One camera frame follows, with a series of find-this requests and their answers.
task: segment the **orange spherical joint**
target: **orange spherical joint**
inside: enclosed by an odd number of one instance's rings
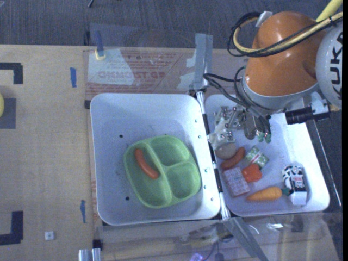
[[[313,19],[300,13],[274,14],[259,28],[252,48],[271,46],[313,24]],[[285,96],[312,87],[316,83],[316,54],[324,36],[321,31],[283,52],[250,58],[245,70],[248,87],[263,96]]]

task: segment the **small white box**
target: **small white box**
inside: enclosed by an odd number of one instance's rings
[[[45,232],[45,240],[46,241],[54,240],[54,232],[53,231]]]

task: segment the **divided green plate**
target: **divided green plate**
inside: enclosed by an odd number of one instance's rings
[[[157,170],[152,179],[139,167],[134,150],[141,149],[146,163]],[[128,147],[123,161],[126,174],[138,199],[149,208],[164,208],[194,196],[201,188],[197,164],[178,138],[161,135],[138,141]]]

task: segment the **toy sausage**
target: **toy sausage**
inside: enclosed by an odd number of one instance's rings
[[[144,158],[144,153],[141,149],[137,148],[134,150],[135,160],[143,172],[152,179],[157,179],[159,177],[158,172],[146,163]]]
[[[221,163],[221,168],[223,170],[234,167],[238,162],[240,162],[245,155],[245,148],[239,147],[235,155],[229,159],[226,159]]]

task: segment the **brown round object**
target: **brown round object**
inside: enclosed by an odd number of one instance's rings
[[[235,143],[225,143],[215,150],[215,155],[220,159],[229,159],[235,155],[237,147]]]

